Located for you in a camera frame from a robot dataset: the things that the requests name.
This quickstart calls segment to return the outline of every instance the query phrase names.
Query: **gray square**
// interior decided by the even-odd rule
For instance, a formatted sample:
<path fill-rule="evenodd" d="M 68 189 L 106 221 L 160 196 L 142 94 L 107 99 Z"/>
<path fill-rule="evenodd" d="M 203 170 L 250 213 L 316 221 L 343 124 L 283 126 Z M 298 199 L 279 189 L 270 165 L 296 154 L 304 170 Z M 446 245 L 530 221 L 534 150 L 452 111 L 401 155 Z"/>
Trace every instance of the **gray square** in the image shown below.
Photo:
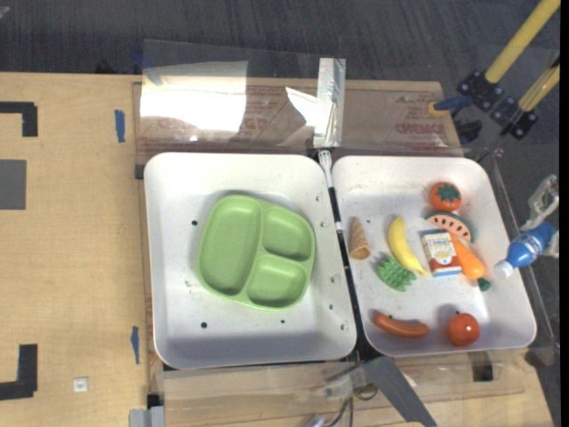
<path fill-rule="evenodd" d="M 26 160 L 0 160 L 0 210 L 26 209 Z"/>

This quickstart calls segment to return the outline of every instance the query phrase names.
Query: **green plate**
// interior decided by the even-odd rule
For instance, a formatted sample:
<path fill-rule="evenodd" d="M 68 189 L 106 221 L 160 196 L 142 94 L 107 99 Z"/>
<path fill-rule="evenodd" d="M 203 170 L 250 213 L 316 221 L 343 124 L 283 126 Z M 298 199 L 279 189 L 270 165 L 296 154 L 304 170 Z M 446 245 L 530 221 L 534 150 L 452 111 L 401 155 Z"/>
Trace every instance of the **green plate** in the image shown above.
<path fill-rule="evenodd" d="M 197 276 L 212 293 L 283 310 L 302 299 L 315 255 L 314 230 L 297 213 L 243 195 L 219 200 L 197 252 Z"/>

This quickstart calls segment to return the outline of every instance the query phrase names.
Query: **bottle cap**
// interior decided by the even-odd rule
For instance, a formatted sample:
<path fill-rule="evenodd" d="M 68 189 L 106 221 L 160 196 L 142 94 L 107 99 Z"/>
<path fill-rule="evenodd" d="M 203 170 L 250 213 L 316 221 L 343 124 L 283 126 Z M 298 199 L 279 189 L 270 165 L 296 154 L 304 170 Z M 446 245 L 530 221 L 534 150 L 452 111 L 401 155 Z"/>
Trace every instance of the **bottle cap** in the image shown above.
<path fill-rule="evenodd" d="M 506 260 L 500 261 L 494 266 L 494 273 L 500 278 L 508 278 L 514 273 L 514 266 Z"/>

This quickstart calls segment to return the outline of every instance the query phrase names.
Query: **red tomato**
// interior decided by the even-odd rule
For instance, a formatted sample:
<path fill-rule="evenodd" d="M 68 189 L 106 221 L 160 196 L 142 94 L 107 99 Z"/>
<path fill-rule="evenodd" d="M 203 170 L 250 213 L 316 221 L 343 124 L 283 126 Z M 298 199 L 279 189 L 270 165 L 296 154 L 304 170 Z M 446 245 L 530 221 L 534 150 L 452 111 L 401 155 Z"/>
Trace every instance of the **red tomato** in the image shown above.
<path fill-rule="evenodd" d="M 480 325 L 469 313 L 459 313 L 448 322 L 446 334 L 456 346 L 467 346 L 480 337 Z"/>
<path fill-rule="evenodd" d="M 437 183 L 429 193 L 430 203 L 439 211 L 453 212 L 462 204 L 462 195 L 447 181 Z"/>

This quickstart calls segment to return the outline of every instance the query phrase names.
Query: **wooden table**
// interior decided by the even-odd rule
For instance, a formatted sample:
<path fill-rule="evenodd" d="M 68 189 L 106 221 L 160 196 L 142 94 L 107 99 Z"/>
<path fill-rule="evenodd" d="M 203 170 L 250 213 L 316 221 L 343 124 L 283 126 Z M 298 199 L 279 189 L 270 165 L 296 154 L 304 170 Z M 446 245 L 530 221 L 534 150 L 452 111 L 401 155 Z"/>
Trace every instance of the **wooden table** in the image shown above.
<path fill-rule="evenodd" d="M 140 81 L 0 73 L 0 101 L 33 101 L 39 130 L 37 137 L 22 137 L 21 116 L 0 114 L 0 159 L 26 160 L 27 169 L 25 210 L 0 210 L 0 382 L 17 380 L 19 345 L 37 345 L 37 390 L 32 398 L 1 400 L 1 426 L 128 425 L 129 410 L 146 406 L 143 252 L 133 175 L 132 88 Z M 115 111 L 124 113 L 124 142 Z M 551 425 L 534 369 L 522 359 L 511 368 L 522 391 L 427 408 L 440 425 Z M 88 378 L 88 391 L 74 391 L 81 377 Z M 236 425 L 302 426 L 307 419 Z M 357 404 L 357 426 L 402 421 L 392 407 Z"/>

